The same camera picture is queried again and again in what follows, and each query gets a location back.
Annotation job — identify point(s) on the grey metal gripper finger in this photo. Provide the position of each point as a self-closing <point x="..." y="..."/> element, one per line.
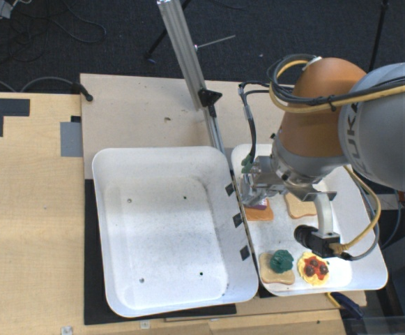
<point x="246" y="194"/>
<point x="261" y="197"/>

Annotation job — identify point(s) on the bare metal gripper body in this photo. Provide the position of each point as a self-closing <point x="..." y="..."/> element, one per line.
<point x="266" y="176"/>

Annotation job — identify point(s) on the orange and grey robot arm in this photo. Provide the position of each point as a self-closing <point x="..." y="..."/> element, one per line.
<point x="313" y="124"/>

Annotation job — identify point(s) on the tan bread slice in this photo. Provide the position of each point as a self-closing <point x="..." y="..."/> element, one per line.
<point x="298" y="209"/>
<point x="266" y="277"/>

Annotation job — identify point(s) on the green broccoli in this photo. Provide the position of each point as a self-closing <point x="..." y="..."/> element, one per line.
<point x="281" y="261"/>

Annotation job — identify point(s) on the white plastic tray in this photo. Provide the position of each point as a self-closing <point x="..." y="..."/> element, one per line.
<point x="345" y="274"/>
<point x="167" y="236"/>

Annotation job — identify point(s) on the yellow spaghetti with meatballs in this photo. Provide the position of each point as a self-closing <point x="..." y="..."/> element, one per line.
<point x="313" y="272"/>

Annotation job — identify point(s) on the pale wood board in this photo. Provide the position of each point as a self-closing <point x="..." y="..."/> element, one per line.
<point x="136" y="117"/>

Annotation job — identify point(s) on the black cylinder on white bracket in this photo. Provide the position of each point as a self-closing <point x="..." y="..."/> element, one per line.
<point x="322" y="236"/>

